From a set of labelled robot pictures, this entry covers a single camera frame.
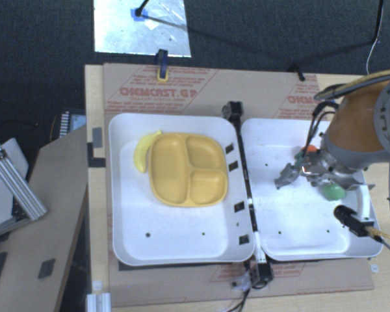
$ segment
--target black connector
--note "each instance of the black connector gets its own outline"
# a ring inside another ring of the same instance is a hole
[[[257,264],[259,271],[259,279],[263,283],[268,283],[273,280],[273,270],[270,262]]]
[[[317,117],[320,114],[320,112],[323,109],[325,109],[326,107],[331,107],[331,108],[337,110],[339,108],[339,104],[334,102],[334,101],[323,101],[323,102],[319,103],[317,105],[317,107],[315,107],[315,110],[313,110],[313,112],[312,112],[312,116]]]
[[[222,108],[222,114],[221,116],[229,120],[230,122],[233,122],[234,119],[240,119],[240,117],[243,115],[244,110],[242,108],[242,102],[240,101],[229,101],[227,105],[225,105]]]
[[[339,205],[333,211],[333,215],[340,221],[344,226],[350,228],[350,231],[355,234],[357,237],[366,237],[369,235],[366,226],[373,226],[374,221],[361,222],[354,215],[357,213],[351,208],[345,207],[344,205]]]

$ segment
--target green object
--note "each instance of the green object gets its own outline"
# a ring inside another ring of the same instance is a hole
[[[299,169],[299,167],[302,165],[302,162],[304,161],[303,154],[304,152],[301,150],[294,156],[294,159],[296,159],[296,162],[294,163],[294,167],[296,169]]]
[[[337,201],[345,197],[345,189],[337,184],[323,186],[322,193],[328,201]]]

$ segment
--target cardboard sheet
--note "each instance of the cardboard sheet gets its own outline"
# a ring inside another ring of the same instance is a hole
[[[315,74],[301,82],[294,73],[169,67],[167,83],[158,83],[156,67],[104,65],[105,129],[122,112],[220,116],[228,101],[242,101],[248,118],[310,119],[320,91]],[[109,147],[106,147],[109,159]],[[107,161],[109,279],[113,307],[239,298],[231,280],[242,263],[130,268],[112,252],[110,162]],[[372,289],[366,259],[275,264],[274,280],[253,297]]]
[[[86,129],[43,147],[29,186],[47,207],[39,220],[0,243],[0,312],[59,311],[86,204]],[[40,278],[44,263],[52,265]]]

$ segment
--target banana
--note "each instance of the banana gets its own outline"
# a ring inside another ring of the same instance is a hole
[[[160,130],[156,133],[144,135],[139,141],[135,149],[135,153],[133,154],[133,162],[136,166],[136,169],[140,172],[146,172],[147,164],[146,164],[146,154],[151,146],[151,143],[155,138],[162,134]]]

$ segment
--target yellow plate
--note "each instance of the yellow plate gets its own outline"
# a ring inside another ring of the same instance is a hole
[[[151,189],[178,207],[214,205],[227,194],[226,158],[213,139],[188,133],[159,135],[149,153]]]

